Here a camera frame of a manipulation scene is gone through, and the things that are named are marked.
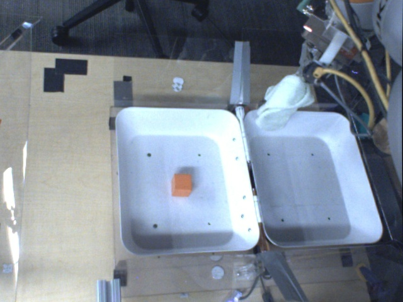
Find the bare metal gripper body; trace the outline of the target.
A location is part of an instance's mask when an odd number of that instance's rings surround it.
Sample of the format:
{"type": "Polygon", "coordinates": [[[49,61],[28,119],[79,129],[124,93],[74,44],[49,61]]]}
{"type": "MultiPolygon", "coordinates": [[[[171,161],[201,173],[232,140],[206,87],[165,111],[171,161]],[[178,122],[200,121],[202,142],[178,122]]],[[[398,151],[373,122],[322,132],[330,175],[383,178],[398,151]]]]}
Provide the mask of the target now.
{"type": "Polygon", "coordinates": [[[342,28],[341,23],[332,18],[324,20],[310,14],[303,25],[304,39],[300,68],[304,69],[312,62],[334,67],[348,66],[361,62],[361,55],[352,38],[342,28]]]}

